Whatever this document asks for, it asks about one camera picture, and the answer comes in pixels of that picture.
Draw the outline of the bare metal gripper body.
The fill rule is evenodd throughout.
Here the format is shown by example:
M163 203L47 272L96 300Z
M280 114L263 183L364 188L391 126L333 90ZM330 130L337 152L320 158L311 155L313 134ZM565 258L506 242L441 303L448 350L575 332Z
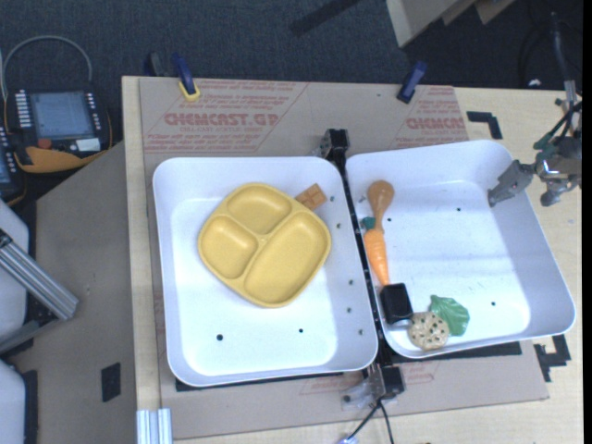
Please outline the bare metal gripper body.
M558 136L536 144L535 172L549 189L574 189L581 185L582 142Z

